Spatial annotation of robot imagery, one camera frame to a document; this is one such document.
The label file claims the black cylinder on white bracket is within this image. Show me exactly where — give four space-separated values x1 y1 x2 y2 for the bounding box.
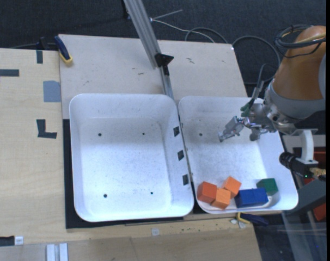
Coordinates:
279 128 320 177

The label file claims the white plastic tray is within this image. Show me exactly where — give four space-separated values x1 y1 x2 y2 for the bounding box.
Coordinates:
69 92 195 223
178 95 300 215

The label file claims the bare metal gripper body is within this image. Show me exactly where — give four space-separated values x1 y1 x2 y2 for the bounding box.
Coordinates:
243 103 297 134

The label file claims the green cube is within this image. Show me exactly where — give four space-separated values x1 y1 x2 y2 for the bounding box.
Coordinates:
256 177 279 196

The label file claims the red cube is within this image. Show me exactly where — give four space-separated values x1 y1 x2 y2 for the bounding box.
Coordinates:
196 181 218 204

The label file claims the orange cube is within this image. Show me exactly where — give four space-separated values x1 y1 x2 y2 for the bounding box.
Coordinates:
211 188 232 210
222 176 242 198

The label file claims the pale wood board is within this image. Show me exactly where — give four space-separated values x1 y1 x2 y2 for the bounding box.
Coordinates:
58 33 284 232

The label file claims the blue cube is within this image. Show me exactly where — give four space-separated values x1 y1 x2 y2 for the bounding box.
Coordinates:
234 189 254 209
251 187 270 206

